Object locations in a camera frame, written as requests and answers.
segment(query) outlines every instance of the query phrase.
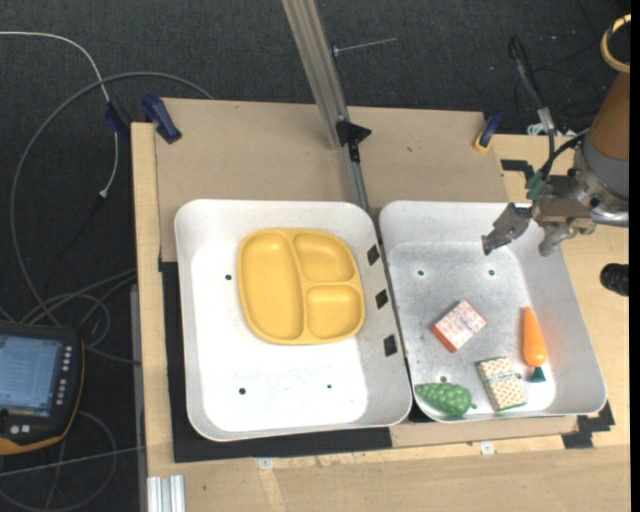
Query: wooden table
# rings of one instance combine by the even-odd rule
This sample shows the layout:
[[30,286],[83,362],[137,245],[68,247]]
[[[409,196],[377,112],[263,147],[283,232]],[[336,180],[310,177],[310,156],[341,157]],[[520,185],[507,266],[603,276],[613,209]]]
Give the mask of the wooden table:
[[[175,211],[195,197],[348,198],[339,152],[327,146],[314,105],[165,101],[180,143],[167,145],[151,124],[132,126],[145,433],[149,476],[184,475],[188,511],[630,510],[629,301],[599,282],[604,265],[628,262],[628,230],[607,226],[563,243],[615,419],[593,434],[594,448],[565,449],[560,434],[578,430],[572,416],[404,422],[391,427],[387,450],[278,458],[270,469],[254,458],[176,464],[158,270],[159,255],[175,261]],[[471,148],[483,127],[478,113],[350,114],[373,130],[361,156],[374,217],[400,198],[524,200],[523,177],[498,161],[537,167],[547,152],[544,137],[499,135],[479,155]],[[566,154],[555,168],[570,163]]]

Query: black device with yellow trim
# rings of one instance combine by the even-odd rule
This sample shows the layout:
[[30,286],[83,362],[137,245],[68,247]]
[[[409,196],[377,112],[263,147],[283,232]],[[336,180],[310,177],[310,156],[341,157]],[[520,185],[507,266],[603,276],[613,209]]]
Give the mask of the black device with yellow trim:
[[0,321],[0,456],[62,440],[83,377],[83,345],[73,329]]

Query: red and white box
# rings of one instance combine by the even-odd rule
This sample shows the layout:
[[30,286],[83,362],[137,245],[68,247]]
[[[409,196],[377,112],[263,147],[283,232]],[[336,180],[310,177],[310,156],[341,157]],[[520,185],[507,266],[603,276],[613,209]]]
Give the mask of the red and white box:
[[485,325],[487,321],[480,313],[466,300],[462,300],[431,330],[450,352],[455,352]]

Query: yellow plate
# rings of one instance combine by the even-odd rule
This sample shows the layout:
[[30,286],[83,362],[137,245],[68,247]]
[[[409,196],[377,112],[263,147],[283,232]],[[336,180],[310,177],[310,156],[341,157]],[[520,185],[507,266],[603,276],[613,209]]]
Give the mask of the yellow plate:
[[244,317],[272,343],[329,343],[364,322],[358,266],[338,237],[308,229],[267,229],[245,238],[238,253]]

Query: toy sink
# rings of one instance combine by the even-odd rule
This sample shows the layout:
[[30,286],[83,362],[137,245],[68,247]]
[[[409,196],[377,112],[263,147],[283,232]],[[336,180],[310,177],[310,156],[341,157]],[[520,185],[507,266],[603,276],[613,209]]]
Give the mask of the toy sink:
[[201,199],[180,208],[175,233],[187,412],[202,436],[380,427],[407,416],[409,376],[363,210]]
[[364,323],[358,266],[349,247],[331,233],[252,233],[240,244],[238,281],[245,319],[266,341],[340,341]]
[[[416,397],[439,421],[587,415],[606,400],[604,380],[561,251],[543,257],[544,233],[531,223],[485,256],[481,235],[504,210],[498,203],[398,201],[380,213],[380,230],[413,384],[450,382],[471,391],[476,409],[451,419]],[[431,327],[467,300],[486,325],[451,353]],[[546,382],[530,381],[522,352],[522,311],[535,311],[548,350]],[[496,413],[475,364],[508,357],[527,404]]]

